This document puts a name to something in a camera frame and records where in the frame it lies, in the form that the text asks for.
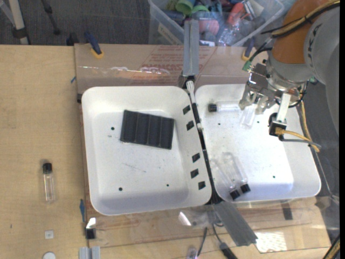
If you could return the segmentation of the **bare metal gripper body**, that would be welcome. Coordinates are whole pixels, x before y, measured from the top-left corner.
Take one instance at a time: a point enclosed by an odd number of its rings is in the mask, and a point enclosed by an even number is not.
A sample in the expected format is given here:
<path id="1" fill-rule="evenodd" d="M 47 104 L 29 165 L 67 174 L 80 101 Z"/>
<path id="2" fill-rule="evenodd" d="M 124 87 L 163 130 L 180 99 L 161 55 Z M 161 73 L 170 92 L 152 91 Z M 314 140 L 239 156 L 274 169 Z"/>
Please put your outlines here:
<path id="1" fill-rule="evenodd" d="M 246 82 L 246 91 L 252 95 L 266 96 L 268 98 L 282 98 L 283 94 L 289 94 L 293 98 L 300 98 L 299 83 L 292 82 L 281 76 L 270 65 L 256 64 L 250 68 L 249 79 Z"/>

